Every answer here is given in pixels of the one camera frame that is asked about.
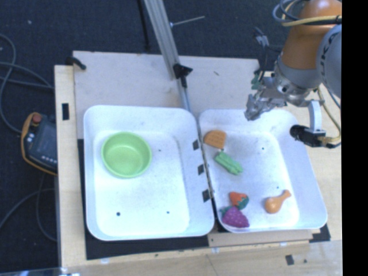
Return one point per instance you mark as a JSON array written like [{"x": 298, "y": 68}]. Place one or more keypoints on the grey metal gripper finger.
[
  {"x": 250, "y": 111},
  {"x": 263, "y": 108}
]

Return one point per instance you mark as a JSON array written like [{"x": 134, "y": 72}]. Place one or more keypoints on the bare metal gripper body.
[{"x": 283, "y": 92}]

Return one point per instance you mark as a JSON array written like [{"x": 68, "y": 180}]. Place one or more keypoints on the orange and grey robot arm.
[{"x": 307, "y": 42}]

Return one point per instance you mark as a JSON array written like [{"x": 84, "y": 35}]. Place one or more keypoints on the orange biscuit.
[{"x": 215, "y": 138}]

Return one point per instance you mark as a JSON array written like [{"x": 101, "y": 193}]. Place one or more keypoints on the green asparagus bundle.
[{"x": 229, "y": 163}]

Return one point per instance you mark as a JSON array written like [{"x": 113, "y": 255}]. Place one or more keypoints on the white plastic tray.
[
  {"x": 267, "y": 168},
  {"x": 149, "y": 194}
]

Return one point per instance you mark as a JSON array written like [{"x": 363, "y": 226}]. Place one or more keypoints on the thin black and white rod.
[{"x": 205, "y": 165}]

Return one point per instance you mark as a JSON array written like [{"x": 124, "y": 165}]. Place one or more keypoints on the black block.
[{"x": 180, "y": 69}]

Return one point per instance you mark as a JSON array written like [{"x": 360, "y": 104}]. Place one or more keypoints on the red strawberry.
[{"x": 238, "y": 199}]

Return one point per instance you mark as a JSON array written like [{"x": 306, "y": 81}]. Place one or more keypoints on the orange chicken drumstick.
[{"x": 274, "y": 203}]

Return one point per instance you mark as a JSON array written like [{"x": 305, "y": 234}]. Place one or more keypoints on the purple grapes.
[{"x": 235, "y": 218}]

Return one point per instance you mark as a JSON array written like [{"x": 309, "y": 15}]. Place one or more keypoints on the pale flat board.
[{"x": 129, "y": 82}]

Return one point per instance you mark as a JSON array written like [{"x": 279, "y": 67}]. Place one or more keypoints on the green bowl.
[{"x": 126, "y": 155}]

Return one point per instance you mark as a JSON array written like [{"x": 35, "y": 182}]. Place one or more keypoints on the black cylinder on white bracket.
[{"x": 312, "y": 137}]

